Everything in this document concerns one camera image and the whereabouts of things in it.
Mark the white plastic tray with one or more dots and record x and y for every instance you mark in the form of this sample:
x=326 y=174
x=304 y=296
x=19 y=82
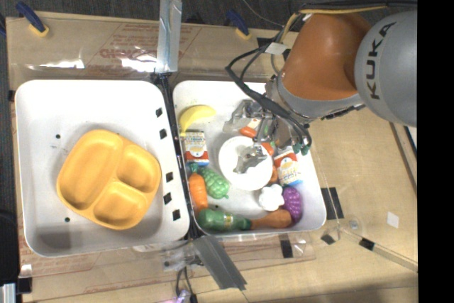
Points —
x=216 y=96
x=92 y=103

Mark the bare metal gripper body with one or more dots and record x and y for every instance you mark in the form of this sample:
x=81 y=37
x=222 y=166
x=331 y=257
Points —
x=283 y=133

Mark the brown chicken drumstick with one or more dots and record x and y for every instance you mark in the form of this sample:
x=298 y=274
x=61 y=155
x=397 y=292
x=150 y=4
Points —
x=275 y=220

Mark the brown cardboard board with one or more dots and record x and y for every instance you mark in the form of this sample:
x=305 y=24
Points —
x=88 y=46

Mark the orange sausage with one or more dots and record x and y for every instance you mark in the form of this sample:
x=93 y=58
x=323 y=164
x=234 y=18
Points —
x=248 y=132

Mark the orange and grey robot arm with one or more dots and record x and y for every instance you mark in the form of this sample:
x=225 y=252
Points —
x=330 y=60

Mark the yellow banana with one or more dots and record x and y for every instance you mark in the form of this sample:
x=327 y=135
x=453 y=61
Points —
x=193 y=113

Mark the small orange carrot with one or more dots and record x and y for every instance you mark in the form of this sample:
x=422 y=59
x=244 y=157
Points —
x=267 y=148

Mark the green bottle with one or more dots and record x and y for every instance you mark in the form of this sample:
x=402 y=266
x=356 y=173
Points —
x=216 y=220

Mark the purple grapes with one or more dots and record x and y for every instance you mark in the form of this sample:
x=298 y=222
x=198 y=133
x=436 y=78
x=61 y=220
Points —
x=292 y=202

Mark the yellow divided plate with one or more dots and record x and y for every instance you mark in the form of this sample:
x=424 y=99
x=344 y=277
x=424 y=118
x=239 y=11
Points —
x=106 y=177

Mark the green grapes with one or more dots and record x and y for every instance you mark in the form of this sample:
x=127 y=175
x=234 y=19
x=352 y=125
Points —
x=215 y=183

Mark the white round plate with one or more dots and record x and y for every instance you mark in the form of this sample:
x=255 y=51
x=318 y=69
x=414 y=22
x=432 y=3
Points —
x=253 y=177

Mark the white cauliflower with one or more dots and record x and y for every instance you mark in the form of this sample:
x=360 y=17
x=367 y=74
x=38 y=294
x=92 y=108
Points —
x=271 y=198

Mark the red and white carton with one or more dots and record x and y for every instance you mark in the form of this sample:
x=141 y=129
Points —
x=288 y=168
x=196 y=149

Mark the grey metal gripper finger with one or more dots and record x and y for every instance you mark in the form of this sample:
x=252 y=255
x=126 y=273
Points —
x=243 y=113
x=250 y=159

